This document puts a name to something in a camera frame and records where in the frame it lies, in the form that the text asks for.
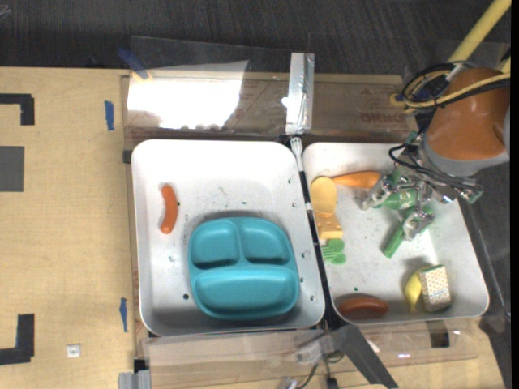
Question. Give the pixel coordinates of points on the orange sausage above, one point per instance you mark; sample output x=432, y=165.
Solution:
x=169, y=209

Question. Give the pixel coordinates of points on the yellow cheese slice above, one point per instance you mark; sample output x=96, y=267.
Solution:
x=329, y=227

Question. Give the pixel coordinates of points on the blue divided plate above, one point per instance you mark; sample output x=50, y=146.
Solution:
x=243, y=274

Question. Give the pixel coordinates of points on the brown sausage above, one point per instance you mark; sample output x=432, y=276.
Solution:
x=363, y=307

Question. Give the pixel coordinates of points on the yellow banana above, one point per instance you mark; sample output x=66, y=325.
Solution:
x=413, y=290

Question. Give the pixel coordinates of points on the green elongated toy vegetable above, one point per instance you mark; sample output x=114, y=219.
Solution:
x=394, y=241

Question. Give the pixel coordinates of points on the white plastic tray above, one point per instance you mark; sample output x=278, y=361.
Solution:
x=373, y=266
x=227, y=176

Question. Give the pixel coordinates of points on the small white square block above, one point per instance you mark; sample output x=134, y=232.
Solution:
x=73, y=350

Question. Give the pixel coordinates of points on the orange carrot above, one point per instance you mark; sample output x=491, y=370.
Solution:
x=359, y=179

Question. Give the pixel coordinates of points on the white dotted carton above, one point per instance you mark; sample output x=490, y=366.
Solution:
x=435, y=288

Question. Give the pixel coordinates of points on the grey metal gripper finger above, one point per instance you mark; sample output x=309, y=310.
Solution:
x=377, y=193
x=419, y=219

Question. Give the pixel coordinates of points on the green ribbed toy leaf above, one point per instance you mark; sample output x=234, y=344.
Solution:
x=334, y=251

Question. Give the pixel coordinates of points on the thin black and white rod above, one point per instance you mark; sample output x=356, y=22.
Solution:
x=303, y=176

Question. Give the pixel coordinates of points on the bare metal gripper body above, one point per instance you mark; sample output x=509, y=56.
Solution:
x=409, y=185

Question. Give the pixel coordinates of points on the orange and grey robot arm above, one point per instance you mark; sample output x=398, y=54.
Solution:
x=466, y=120

